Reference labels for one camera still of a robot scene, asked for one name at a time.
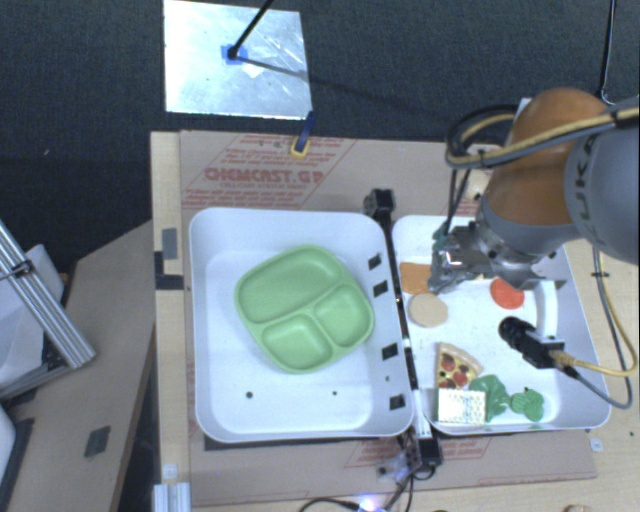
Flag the thin black and white rod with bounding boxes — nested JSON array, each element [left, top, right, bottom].
[[379, 212, 432, 442]]

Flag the orange bread slice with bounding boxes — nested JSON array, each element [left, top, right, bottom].
[[399, 261, 433, 297]]

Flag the green divided plate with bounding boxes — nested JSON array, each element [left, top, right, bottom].
[[233, 243, 377, 375]]

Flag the white plastic tray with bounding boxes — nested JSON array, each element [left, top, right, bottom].
[[391, 214, 613, 434], [188, 206, 417, 444]]

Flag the green leafy toy vegetable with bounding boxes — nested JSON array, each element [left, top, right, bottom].
[[468, 374, 512, 422]]

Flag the pizza slice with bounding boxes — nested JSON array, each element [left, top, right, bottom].
[[434, 341, 485, 392]]

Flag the yellow and white packet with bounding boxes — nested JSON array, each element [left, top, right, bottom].
[[436, 388, 488, 427]]

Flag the black cylinder on white bracket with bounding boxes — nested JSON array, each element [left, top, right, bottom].
[[498, 279, 569, 371]]

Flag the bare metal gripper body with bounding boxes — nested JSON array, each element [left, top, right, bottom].
[[438, 224, 545, 292]]

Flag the green broccoli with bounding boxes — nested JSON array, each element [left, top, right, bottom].
[[509, 386, 546, 422]]

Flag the brown cardboard board red print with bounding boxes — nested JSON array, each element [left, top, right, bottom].
[[178, 129, 599, 507]]

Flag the red-orange round toy food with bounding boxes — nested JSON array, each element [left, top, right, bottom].
[[489, 277, 526, 312]]

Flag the beige round biscuit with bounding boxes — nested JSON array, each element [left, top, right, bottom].
[[407, 292, 449, 329]]

